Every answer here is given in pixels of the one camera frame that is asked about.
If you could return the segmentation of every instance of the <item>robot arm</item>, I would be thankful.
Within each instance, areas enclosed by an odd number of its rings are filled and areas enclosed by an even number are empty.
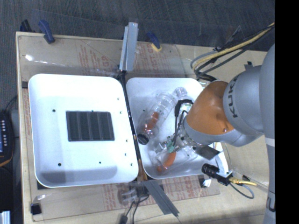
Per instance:
[[[213,142],[239,147],[265,135],[270,180],[264,224],[273,224],[276,219],[274,53],[275,45],[261,66],[247,69],[228,84],[223,81],[209,84],[183,123],[186,135],[202,147]]]

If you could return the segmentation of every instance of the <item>dark floor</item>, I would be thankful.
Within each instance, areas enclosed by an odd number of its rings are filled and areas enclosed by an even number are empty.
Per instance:
[[[138,40],[152,31],[161,43],[216,47],[241,26],[246,37],[275,21],[275,0],[0,0],[0,109],[17,95],[15,32],[25,19],[36,32],[46,19],[54,34],[121,39],[130,19],[138,19]],[[267,51],[271,32],[250,49]],[[17,109],[16,102],[8,112]],[[20,222],[19,154],[0,168],[0,212]]]

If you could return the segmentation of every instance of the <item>black electronic device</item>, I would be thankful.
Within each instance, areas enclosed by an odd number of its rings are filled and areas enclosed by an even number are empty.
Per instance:
[[[13,157],[14,134],[9,116],[0,112],[0,167]]]

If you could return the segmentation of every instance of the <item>gray carpet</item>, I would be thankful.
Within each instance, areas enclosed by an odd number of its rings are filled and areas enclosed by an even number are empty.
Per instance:
[[[36,32],[46,19],[54,34],[121,39],[132,18],[139,20],[139,41],[152,31],[162,43],[215,47],[238,26],[246,37],[274,22],[275,0],[0,0],[1,109],[17,95],[14,39],[23,20]],[[272,31],[250,49],[267,51],[274,36]],[[9,110],[16,108],[12,103]],[[4,189],[11,180],[1,177]]]

